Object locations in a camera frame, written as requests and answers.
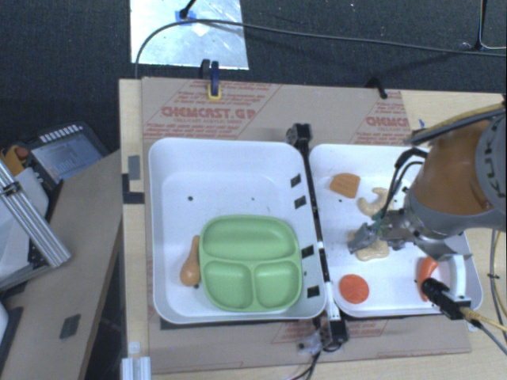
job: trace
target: green divided plate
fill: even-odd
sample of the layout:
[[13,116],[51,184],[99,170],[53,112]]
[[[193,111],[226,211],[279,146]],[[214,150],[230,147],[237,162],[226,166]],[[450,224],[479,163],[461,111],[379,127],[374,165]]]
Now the green divided plate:
[[199,262],[204,291],[223,310],[284,310],[301,293],[297,238],[277,218],[228,215],[212,219],[200,234]]

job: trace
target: orange round toy food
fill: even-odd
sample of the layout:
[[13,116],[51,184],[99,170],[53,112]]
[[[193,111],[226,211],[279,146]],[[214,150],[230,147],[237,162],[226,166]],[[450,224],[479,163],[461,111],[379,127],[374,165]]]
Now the orange round toy food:
[[360,275],[344,275],[338,288],[343,298],[352,304],[361,304],[370,295],[368,283]]

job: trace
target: metal sheet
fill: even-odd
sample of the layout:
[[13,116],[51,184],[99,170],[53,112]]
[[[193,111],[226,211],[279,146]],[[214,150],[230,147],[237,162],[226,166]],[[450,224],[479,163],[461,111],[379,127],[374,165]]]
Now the metal sheet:
[[[156,29],[179,21],[190,0],[130,0],[131,58]],[[239,0],[197,0],[190,18],[242,21]],[[160,32],[144,48],[139,63],[199,67],[203,59],[223,69],[248,70],[243,29],[226,25],[178,25]]]

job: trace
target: display screen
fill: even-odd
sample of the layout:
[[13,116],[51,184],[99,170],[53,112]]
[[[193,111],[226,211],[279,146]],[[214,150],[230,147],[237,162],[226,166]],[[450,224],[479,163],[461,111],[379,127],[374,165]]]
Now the display screen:
[[58,183],[81,172],[102,155],[84,135],[71,135],[32,150],[33,156]]

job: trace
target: brown cardboard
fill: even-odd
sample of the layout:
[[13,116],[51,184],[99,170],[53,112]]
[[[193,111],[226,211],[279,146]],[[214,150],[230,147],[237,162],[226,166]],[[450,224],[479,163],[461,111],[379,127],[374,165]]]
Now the brown cardboard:
[[[319,143],[399,145],[410,133],[399,91],[382,100],[374,89],[222,82],[210,101],[206,82],[145,78],[144,155],[166,136],[284,141],[294,123],[309,123]],[[147,162],[145,193],[149,193]],[[150,199],[146,196],[147,290],[152,371],[171,373],[307,363],[297,345],[314,332],[311,320],[229,325],[162,325],[151,289]],[[471,350],[463,322],[442,316],[352,321],[351,340],[323,361],[440,355]]]

